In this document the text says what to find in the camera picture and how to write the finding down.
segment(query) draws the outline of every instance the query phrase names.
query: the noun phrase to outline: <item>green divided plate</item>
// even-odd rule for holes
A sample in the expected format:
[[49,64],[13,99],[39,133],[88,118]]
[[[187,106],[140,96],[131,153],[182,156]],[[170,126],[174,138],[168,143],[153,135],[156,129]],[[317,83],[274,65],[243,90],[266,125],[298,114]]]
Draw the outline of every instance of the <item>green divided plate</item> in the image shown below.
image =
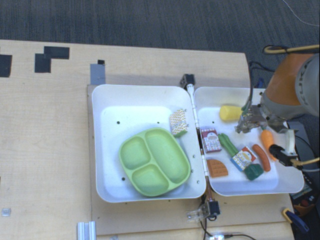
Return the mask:
[[151,128],[127,139],[119,159],[135,189],[147,197],[167,193],[190,176],[189,160],[175,137],[163,128]]

